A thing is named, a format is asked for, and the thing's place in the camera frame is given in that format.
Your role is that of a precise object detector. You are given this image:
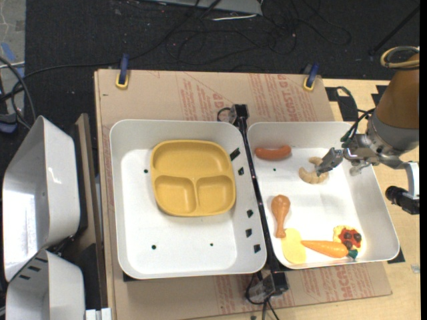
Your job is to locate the white plastic tray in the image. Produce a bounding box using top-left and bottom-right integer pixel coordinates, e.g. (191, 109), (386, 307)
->
(246, 121), (401, 271)
(109, 119), (268, 281)

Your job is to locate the orange carrot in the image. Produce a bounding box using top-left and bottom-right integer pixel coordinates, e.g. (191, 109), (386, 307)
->
(300, 239), (359, 260)

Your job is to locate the beige croissant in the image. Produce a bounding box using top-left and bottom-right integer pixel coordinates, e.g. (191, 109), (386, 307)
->
(298, 156), (330, 185)

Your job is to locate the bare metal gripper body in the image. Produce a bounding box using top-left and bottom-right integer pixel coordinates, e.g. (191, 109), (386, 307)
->
(342, 133), (406, 170)

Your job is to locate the pale yellow oval slice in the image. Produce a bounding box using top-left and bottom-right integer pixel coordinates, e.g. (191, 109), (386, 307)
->
(280, 227), (308, 265)

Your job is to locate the yellow divided plate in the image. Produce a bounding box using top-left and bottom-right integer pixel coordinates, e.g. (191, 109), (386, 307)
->
(149, 139), (238, 218)

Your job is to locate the orange sausage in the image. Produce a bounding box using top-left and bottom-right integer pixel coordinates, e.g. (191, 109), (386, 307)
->
(254, 145), (293, 162)

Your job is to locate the black cylinder on white bracket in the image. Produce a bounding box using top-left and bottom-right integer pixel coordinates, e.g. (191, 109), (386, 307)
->
(385, 161), (420, 216)

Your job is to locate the slice of pizza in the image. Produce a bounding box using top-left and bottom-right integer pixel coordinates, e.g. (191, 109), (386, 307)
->
(332, 225), (364, 250)

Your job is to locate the brown cardboard board red print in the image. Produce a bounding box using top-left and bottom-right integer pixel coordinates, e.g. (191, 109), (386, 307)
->
(93, 69), (393, 320)

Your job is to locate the orange chicken drumstick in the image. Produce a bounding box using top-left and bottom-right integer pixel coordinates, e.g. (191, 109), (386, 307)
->
(270, 194), (292, 239)

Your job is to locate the black block with thin wires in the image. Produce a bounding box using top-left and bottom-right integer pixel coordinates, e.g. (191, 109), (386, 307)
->
(229, 103), (250, 127)
(247, 271), (290, 303)

